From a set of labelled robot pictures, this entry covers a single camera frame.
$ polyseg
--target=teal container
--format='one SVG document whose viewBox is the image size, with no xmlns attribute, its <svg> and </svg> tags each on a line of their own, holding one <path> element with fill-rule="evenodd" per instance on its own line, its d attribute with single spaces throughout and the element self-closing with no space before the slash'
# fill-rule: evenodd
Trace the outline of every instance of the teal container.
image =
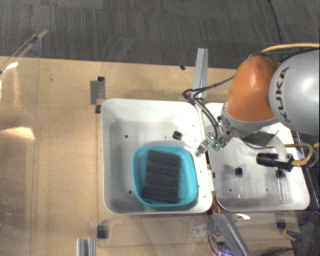
<svg viewBox="0 0 320 256">
<path fill-rule="evenodd" d="M 180 157 L 177 203 L 160 202 L 142 198 L 145 183 L 148 151 L 154 150 Z M 146 145 L 138 148 L 132 156 L 132 176 L 136 197 L 150 207 L 178 207 L 191 204 L 198 196 L 198 182 L 192 155 L 181 146 Z"/>
</svg>

